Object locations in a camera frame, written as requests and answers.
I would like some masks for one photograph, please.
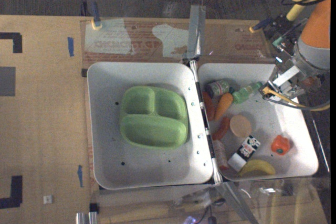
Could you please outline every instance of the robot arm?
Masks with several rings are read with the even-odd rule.
[[[295,1],[309,5],[308,0]],[[321,86],[324,74],[330,72],[331,0],[309,1],[317,4],[308,19],[293,26],[288,16],[280,15],[271,23],[268,22],[271,27],[265,32],[265,36],[268,39],[273,38],[272,44],[277,49],[276,69],[259,92],[269,101],[282,101],[303,107],[291,99],[317,90]],[[303,31],[296,37],[294,30],[302,25]],[[329,106],[330,102],[317,109],[323,110]]]

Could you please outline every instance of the black cable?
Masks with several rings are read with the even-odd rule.
[[[210,216],[208,217],[208,224],[217,224],[217,218],[212,215],[212,208],[210,207]]]
[[[201,221],[204,219],[206,213],[208,212],[209,207],[210,207],[210,206],[208,206],[208,207],[205,209],[204,214],[202,215],[201,219],[200,219],[199,221],[195,222],[195,224],[199,224],[199,223],[201,223]]]
[[[269,99],[265,96],[262,97],[264,100],[266,101],[269,101],[269,102],[272,102],[272,103],[275,103],[275,104],[281,104],[281,105],[284,105],[284,106],[288,106],[290,108],[293,108],[293,109],[300,109],[300,110],[312,110],[312,109],[319,109],[319,108],[322,108],[328,104],[330,104],[330,100],[328,100],[327,102],[325,102],[324,104],[320,104],[320,105],[317,105],[317,106],[312,106],[312,107],[301,107],[301,106],[295,106],[295,105],[291,105],[291,104],[286,104],[286,103],[282,103],[281,101],[275,101],[275,100],[272,100],[272,99]]]

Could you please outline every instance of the toy banana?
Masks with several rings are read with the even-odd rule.
[[[239,175],[243,176],[245,173],[249,173],[252,171],[261,171],[267,175],[274,175],[275,169],[274,167],[267,161],[263,161],[260,159],[251,159],[249,160],[243,168],[239,171]]]

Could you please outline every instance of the green bottle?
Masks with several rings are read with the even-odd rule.
[[[251,83],[248,86],[241,88],[239,91],[234,92],[232,95],[234,97],[234,104],[241,104],[249,99],[251,96],[255,95],[258,89],[262,86],[261,82]]]

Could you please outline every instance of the toy carrot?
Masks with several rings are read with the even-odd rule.
[[[233,95],[229,92],[224,93],[219,102],[218,102],[218,106],[217,106],[217,110],[215,113],[215,121],[218,121],[226,112],[226,110],[230,107],[230,105],[233,102]]]
[[[208,121],[213,121],[215,117],[215,106],[212,102],[210,95],[207,92],[203,91],[202,95],[203,95],[203,101],[205,104],[206,116],[208,117]]]
[[[230,118],[223,117],[220,121],[219,129],[211,135],[213,140],[221,140],[230,127]]]

